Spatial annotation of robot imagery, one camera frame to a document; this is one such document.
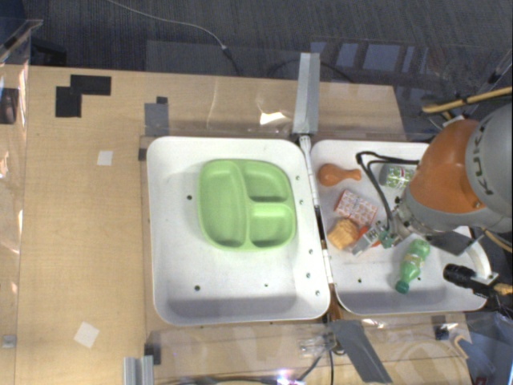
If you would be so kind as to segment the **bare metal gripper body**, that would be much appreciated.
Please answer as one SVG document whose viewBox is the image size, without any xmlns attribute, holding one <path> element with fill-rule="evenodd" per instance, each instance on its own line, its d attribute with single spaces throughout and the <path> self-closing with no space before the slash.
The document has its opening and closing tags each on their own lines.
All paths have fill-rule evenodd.
<svg viewBox="0 0 513 385">
<path fill-rule="evenodd" d="M 398 209 L 391 212 L 391 218 L 377 221 L 375 228 L 378 231 L 378 241 L 383 248 L 393 248 L 404 241 L 410 231 L 404 226 L 404 220 Z"/>
</svg>

